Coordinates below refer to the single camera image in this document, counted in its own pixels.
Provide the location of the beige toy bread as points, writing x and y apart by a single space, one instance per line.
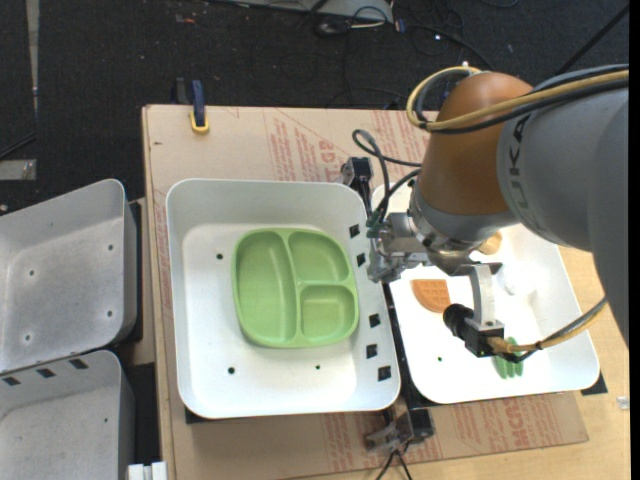
492 244

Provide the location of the green pea pod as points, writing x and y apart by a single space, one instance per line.
504 368

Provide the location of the green divided plate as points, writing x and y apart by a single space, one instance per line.
270 288

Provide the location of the black cylinder on white bracket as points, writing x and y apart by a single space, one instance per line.
484 293

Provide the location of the white plastic tray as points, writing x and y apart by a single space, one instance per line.
210 318
450 368

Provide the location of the orange waffle biscuit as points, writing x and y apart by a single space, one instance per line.
431 294

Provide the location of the brown cardboard board red print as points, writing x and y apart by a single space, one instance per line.
300 138

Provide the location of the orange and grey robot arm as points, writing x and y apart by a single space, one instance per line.
545 178

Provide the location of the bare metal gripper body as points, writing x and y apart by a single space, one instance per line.
400 245

